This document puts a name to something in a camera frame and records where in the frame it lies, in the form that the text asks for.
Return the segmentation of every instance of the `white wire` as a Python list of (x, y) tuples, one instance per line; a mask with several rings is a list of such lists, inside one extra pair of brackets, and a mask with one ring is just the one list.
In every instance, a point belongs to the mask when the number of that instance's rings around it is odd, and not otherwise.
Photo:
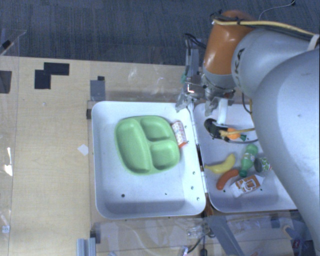
[(272, 7), (272, 8), (269, 8), (269, 9), (264, 10), (263, 12), (260, 13), (258, 21), (260, 21), (261, 16), (262, 16), (265, 12), (268, 12), (268, 11), (273, 10), (273, 9), (282, 8), (282, 7), (289, 7), (289, 6), (292, 6), (295, 2), (296, 2), (296, 0), (293, 0), (291, 3), (289, 3), (289, 4), (287, 4), (287, 5), (276, 6), (276, 7)]

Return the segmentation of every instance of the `robotic arm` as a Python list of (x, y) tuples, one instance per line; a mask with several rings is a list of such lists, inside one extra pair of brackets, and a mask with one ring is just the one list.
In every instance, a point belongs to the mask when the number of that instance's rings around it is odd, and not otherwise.
[(201, 98), (208, 116), (220, 99), (232, 104), (235, 87), (251, 98), (263, 152), (320, 255), (319, 35), (237, 10), (213, 23), (202, 73), (186, 72), (176, 109)]

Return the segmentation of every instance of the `white tray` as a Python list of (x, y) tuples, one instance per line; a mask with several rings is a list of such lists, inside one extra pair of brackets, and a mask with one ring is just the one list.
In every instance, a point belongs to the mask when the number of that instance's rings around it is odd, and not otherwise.
[[(189, 144), (180, 149), (172, 169), (134, 175), (117, 154), (114, 130), (128, 117), (156, 115), (185, 126)], [(92, 109), (96, 207), (108, 219), (192, 216), (206, 205), (190, 113), (179, 113), (174, 103), (101, 101)]]
[[(194, 110), (195, 125), (198, 133), (199, 146), (203, 164), (213, 165), (223, 162), (230, 153), (236, 156), (235, 167), (240, 169), (241, 158), (245, 153), (247, 144), (231, 144), (221, 139), (212, 139), (204, 127), (204, 122), (208, 118), (217, 119), (217, 110), (211, 116), (205, 117), (205, 104), (199, 104)], [(244, 110), (241, 104), (233, 104), (228, 107), (226, 124), (236, 129), (246, 129), (254, 127), (250, 115)], [(250, 140), (257, 138), (254, 131), (246, 133)], [(263, 151), (259, 142), (254, 143), (259, 148), (258, 155), (263, 156)], [(224, 213), (259, 212), (259, 211), (281, 211), (293, 210), (297, 207), (291, 200), (287, 191), (280, 183), (278, 177), (271, 171), (263, 181), (261, 189), (245, 194), (239, 198), (234, 198), (229, 186), (239, 180), (239, 176), (232, 178), (225, 186), (225, 190), (216, 188), (220, 175), (205, 169), (207, 187), (211, 204), (217, 210)], [(248, 176), (258, 174), (252, 167)]]

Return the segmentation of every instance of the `white strap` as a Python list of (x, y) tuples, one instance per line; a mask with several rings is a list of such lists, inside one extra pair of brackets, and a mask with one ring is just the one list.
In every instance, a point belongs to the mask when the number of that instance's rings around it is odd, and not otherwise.
[(320, 37), (320, 34), (315, 34), (315, 35), (311, 38), (310, 43), (309, 43), (309, 45), (308, 45), (308, 49), (306, 49), (307, 52), (308, 52), (308, 51), (311, 51), (311, 50), (314, 50), (314, 49), (316, 48), (316, 45), (317, 45), (317, 42), (318, 42), (319, 37)]

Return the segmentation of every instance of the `green bottle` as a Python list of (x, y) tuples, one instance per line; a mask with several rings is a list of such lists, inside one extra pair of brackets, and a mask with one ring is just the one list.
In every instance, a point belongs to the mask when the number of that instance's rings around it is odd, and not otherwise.
[(254, 165), (257, 154), (258, 147), (256, 145), (249, 144), (246, 146), (245, 153), (241, 159), (241, 170), (239, 171), (241, 177), (247, 177), (248, 170)]

